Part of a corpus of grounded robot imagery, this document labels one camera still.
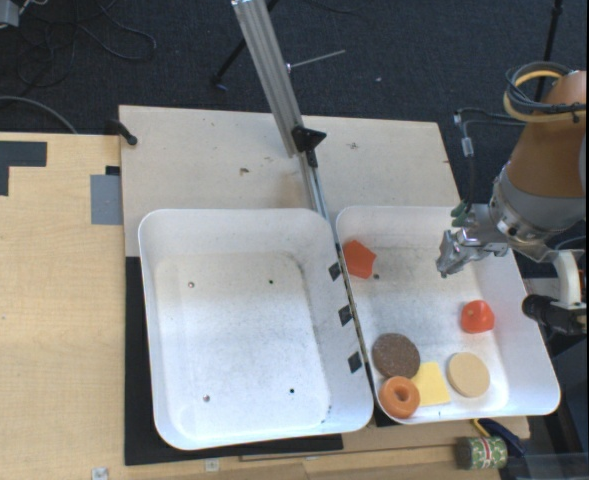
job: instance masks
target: toy tomato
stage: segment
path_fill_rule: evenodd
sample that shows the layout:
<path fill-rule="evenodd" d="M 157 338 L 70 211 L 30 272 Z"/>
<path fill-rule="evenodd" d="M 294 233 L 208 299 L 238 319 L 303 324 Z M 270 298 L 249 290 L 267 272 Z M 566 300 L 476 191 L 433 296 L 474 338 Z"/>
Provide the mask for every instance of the toy tomato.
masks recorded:
<path fill-rule="evenodd" d="M 461 327 L 469 333 L 494 329 L 494 312 L 484 300 L 473 300 L 463 306 Z"/>

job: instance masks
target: toy donut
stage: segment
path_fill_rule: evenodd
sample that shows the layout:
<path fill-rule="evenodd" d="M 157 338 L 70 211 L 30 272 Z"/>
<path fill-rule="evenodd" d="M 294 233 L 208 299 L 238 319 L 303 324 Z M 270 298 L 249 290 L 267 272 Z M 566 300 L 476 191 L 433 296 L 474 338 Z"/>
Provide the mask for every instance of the toy donut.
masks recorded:
<path fill-rule="evenodd" d="M 390 377 L 378 392 L 383 409 L 395 418 L 409 418 L 421 403 L 416 384 L 407 377 Z"/>

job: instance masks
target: brown cookie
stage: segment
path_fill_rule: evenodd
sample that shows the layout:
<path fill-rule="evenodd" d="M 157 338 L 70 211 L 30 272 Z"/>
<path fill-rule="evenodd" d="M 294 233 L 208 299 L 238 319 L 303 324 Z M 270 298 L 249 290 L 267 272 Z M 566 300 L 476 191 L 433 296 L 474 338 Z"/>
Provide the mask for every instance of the brown cookie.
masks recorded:
<path fill-rule="evenodd" d="M 418 372 L 421 356 L 412 341 L 402 334 L 387 333 L 377 338 L 372 346 L 372 361 L 385 377 L 407 377 Z"/>

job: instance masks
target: white tray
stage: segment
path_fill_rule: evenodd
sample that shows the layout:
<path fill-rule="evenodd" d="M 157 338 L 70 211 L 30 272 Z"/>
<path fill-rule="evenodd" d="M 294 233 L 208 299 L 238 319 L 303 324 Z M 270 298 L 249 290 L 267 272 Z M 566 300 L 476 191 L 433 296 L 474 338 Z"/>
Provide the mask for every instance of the white tray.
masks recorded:
<path fill-rule="evenodd" d="M 193 450 L 368 423 L 372 393 L 320 215 L 156 210 L 139 245 L 154 421 L 167 443 Z"/>
<path fill-rule="evenodd" d="M 446 279 L 436 269 L 450 211 L 364 206 L 347 208 L 337 218 L 341 244 L 356 239 L 377 254 L 378 279 L 349 278 L 367 355 L 378 336 L 394 332 L 415 343 L 421 362 L 437 362 L 446 384 L 447 362 L 457 352 L 475 353 L 490 371 L 490 387 L 481 397 L 465 398 L 447 384 L 449 403 L 392 419 L 414 424 L 549 414 L 560 401 L 559 386 L 538 325 L 521 311 L 527 293 L 511 250 L 503 258 L 469 263 Z M 461 309 L 474 299 L 490 304 L 494 330 L 469 334 L 461 329 Z M 385 379 L 373 366 L 371 371 L 378 392 Z"/>

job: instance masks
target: yellow cheese slice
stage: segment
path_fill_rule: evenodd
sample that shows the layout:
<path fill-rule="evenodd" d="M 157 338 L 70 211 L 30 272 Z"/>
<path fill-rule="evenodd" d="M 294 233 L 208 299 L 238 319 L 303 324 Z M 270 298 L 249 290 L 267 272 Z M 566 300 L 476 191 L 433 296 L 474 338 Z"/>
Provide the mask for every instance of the yellow cheese slice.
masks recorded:
<path fill-rule="evenodd" d="M 421 406 L 446 404 L 450 401 L 450 393 L 438 363 L 421 363 L 418 372 L 412 377 L 418 392 L 421 394 Z"/>

